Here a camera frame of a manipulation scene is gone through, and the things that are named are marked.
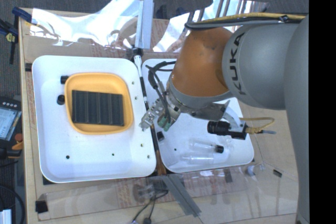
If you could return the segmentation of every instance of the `cable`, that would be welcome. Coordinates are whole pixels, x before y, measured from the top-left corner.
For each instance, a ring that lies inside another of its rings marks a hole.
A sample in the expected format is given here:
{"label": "cable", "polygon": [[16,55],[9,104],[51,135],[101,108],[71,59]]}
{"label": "cable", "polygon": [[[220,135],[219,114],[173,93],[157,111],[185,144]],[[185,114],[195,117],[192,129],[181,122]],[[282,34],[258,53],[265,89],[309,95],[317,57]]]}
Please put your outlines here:
{"label": "cable", "polygon": [[0,185],[0,188],[2,189],[5,189],[6,191],[14,194],[15,198],[19,201],[19,204],[20,204],[20,207],[21,207],[21,220],[20,220],[20,223],[19,224],[23,224],[24,220],[25,220],[25,205],[21,199],[21,197],[19,196],[18,193],[16,193],[15,191],[13,191],[12,189],[10,188],[7,188],[3,185]]}
{"label": "cable", "polygon": [[270,120],[271,122],[261,126],[261,127],[247,127],[245,132],[249,134],[257,134],[263,131],[264,128],[271,126],[275,119],[271,117],[263,117],[263,118],[239,118],[242,121],[263,121],[263,120]]}
{"label": "cable", "polygon": [[152,216],[152,214],[153,214],[153,211],[154,211],[154,206],[155,206],[155,199],[153,200],[153,205],[152,205],[152,210],[151,210],[151,212],[150,212],[150,214],[149,214],[149,216],[148,216],[148,218],[149,219],[151,219],[151,216]]}
{"label": "cable", "polygon": [[149,70],[148,82],[153,87],[153,89],[157,92],[157,94],[158,94],[158,96],[159,96],[159,98],[160,98],[160,100],[161,100],[161,102],[164,106],[164,109],[165,109],[164,116],[165,116],[165,118],[168,119],[168,123],[171,122],[171,115],[170,115],[169,108],[168,108],[168,102],[167,102],[166,95],[164,93],[164,89],[162,89],[162,87],[161,87],[161,80],[160,80],[159,76],[156,74],[156,72],[157,71],[172,71],[170,69],[161,69],[161,68],[165,67],[167,65],[173,65],[175,63],[176,63],[176,61],[171,61],[171,62],[163,61],[163,62],[158,63],[154,67],[150,67],[150,66],[146,65],[146,67]]}
{"label": "cable", "polygon": [[243,24],[274,24],[274,23],[299,23],[306,16],[281,13],[242,13],[225,17],[189,22],[185,27],[190,30],[204,30],[216,27],[225,27]]}
{"label": "cable", "polygon": [[166,190],[162,195],[157,196],[157,194],[155,194],[152,198],[150,198],[149,202],[143,208],[141,208],[141,210],[135,215],[135,217],[132,220],[132,223],[135,223],[137,217],[141,214],[141,212],[143,210],[145,210],[151,204],[151,202],[153,202],[153,206],[152,206],[151,213],[150,213],[150,216],[149,216],[149,219],[150,219],[150,217],[152,216],[152,212],[154,210],[155,201],[158,200],[158,199],[160,199],[160,198],[162,198],[163,196],[167,195],[168,192],[169,191]]}

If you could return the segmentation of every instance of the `yellow plastic frame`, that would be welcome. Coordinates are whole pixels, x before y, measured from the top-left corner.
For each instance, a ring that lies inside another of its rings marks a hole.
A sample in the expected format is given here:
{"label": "yellow plastic frame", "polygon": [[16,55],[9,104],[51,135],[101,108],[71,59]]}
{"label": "yellow plastic frame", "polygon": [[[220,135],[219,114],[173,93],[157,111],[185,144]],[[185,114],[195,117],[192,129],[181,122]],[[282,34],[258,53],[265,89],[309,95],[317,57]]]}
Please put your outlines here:
{"label": "yellow plastic frame", "polygon": [[[74,123],[72,121],[72,90],[121,94],[124,126]],[[133,109],[128,87],[119,76],[111,73],[77,73],[65,83],[65,105],[72,127],[82,134],[113,134],[127,130],[133,123]]]}

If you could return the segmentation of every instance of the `white plastic tray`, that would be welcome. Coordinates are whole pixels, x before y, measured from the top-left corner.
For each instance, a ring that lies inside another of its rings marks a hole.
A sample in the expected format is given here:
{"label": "white plastic tray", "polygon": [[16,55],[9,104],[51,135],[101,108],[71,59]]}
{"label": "white plastic tray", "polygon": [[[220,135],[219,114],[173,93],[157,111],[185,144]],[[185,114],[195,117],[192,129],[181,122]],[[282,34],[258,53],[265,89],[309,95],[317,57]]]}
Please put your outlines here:
{"label": "white plastic tray", "polygon": [[[149,59],[143,63],[142,72],[145,82],[145,88],[148,96],[149,106],[158,98],[156,91],[148,82],[148,68],[154,67],[162,61],[174,61],[176,59]],[[170,72],[158,71],[156,73],[163,85],[166,86]],[[239,117],[242,117],[241,110],[236,98],[230,98],[229,107],[231,107]],[[164,165],[174,173],[193,172],[197,170],[216,169],[222,167],[236,166],[248,164],[253,160],[254,149],[249,135],[245,140],[232,139],[230,136],[218,136],[207,132],[207,124],[209,121],[200,120],[182,113],[177,121],[170,127],[168,131],[164,131],[154,121],[156,132],[161,131],[165,136],[167,144],[159,142],[160,153]],[[181,155],[191,152],[189,143],[193,138],[200,138],[224,146],[222,154],[215,153],[212,164],[189,164],[181,160]]]}
{"label": "white plastic tray", "polygon": [[[121,133],[85,135],[73,129],[66,106],[57,104],[64,94],[61,76],[107,72],[127,84],[134,122]],[[40,168],[55,183],[143,177],[156,166],[150,130],[139,128],[146,112],[136,66],[126,59],[41,56],[33,63],[33,82]]]}

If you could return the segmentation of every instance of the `yellow cable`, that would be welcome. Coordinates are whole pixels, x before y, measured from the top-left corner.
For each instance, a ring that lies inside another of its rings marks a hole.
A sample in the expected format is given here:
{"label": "yellow cable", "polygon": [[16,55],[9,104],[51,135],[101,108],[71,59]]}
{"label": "yellow cable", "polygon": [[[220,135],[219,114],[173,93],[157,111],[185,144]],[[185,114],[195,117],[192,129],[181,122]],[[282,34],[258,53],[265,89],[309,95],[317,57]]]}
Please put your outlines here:
{"label": "yellow cable", "polygon": [[199,22],[194,22],[194,24],[212,23],[212,22],[217,22],[217,21],[248,18],[248,17],[279,18],[281,16],[287,16],[289,19],[292,19],[292,20],[303,20],[306,17],[304,15],[295,15],[295,14],[254,12],[254,13],[241,13],[241,14],[229,15],[229,16],[224,16],[224,17],[217,17],[217,18],[208,19],[208,20],[201,20]]}
{"label": "yellow cable", "polygon": [[261,127],[248,127],[246,128],[245,132],[249,134],[260,133],[264,128],[271,126],[275,119],[271,117],[263,117],[263,118],[239,118],[242,121],[263,121],[263,120],[270,120],[271,122],[261,126]]}

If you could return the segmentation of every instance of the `black cable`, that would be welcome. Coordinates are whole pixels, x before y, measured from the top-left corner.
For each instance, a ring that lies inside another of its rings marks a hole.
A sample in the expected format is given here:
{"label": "black cable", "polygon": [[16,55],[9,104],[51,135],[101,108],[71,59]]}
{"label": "black cable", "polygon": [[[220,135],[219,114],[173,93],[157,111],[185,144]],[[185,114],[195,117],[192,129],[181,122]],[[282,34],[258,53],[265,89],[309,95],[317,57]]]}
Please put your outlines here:
{"label": "black cable", "polygon": [[152,212],[153,212],[153,210],[154,210],[154,202],[156,201],[156,200],[158,200],[158,199],[160,199],[160,198],[162,198],[163,196],[165,196],[165,195],[167,195],[168,194],[168,190],[166,190],[162,195],[160,195],[160,196],[157,196],[157,194],[155,194],[152,198],[150,198],[150,200],[149,200],[149,202],[135,215],[135,217],[133,218],[133,220],[132,220],[132,223],[133,222],[135,222],[136,221],[136,219],[137,219],[137,217],[141,214],[141,212],[143,211],[143,210],[145,210],[147,207],[148,207],[148,205],[150,205],[151,204],[151,202],[153,202],[153,207],[152,207],[152,210],[151,210],[151,215],[152,215]]}
{"label": "black cable", "polygon": [[[236,19],[223,19],[217,20],[216,22],[190,22],[185,23],[185,28],[189,30],[207,30],[211,28],[217,27],[225,27],[225,26],[232,26],[232,25],[243,25],[248,24],[250,22],[257,22],[257,23],[278,23],[281,18],[272,18],[272,17],[247,17],[247,18],[236,18]],[[295,19],[287,19],[282,23],[300,23],[302,20],[295,20]]]}
{"label": "black cable", "polygon": [[18,193],[16,193],[15,191],[13,191],[10,188],[7,188],[3,185],[0,185],[0,188],[5,189],[6,191],[14,194],[15,198],[19,201],[20,207],[21,207],[21,220],[19,224],[23,224],[24,220],[25,220],[25,204],[23,203],[21,197],[19,196]]}
{"label": "black cable", "polygon": [[154,211],[154,206],[155,206],[155,199],[153,200],[153,205],[152,205],[152,209],[151,209],[151,212],[150,212],[150,214],[149,214],[149,216],[148,216],[148,218],[149,219],[151,219],[151,216],[152,216],[152,214],[153,214],[153,211]]}
{"label": "black cable", "polygon": [[163,62],[158,63],[154,67],[150,67],[150,66],[146,65],[146,67],[149,70],[148,82],[153,87],[153,89],[156,90],[157,94],[159,95],[159,98],[160,98],[160,100],[161,100],[161,102],[162,102],[162,104],[165,108],[164,116],[165,116],[165,118],[168,119],[168,123],[171,122],[171,115],[170,115],[170,112],[169,112],[169,109],[168,109],[168,102],[167,102],[167,98],[166,98],[165,93],[164,92],[160,93],[160,91],[159,91],[159,85],[160,85],[161,80],[160,80],[159,76],[156,74],[156,72],[157,71],[172,71],[172,70],[169,70],[169,69],[161,69],[161,68],[165,67],[167,65],[172,65],[174,63],[176,63],[176,61],[171,61],[171,62],[163,61]]}

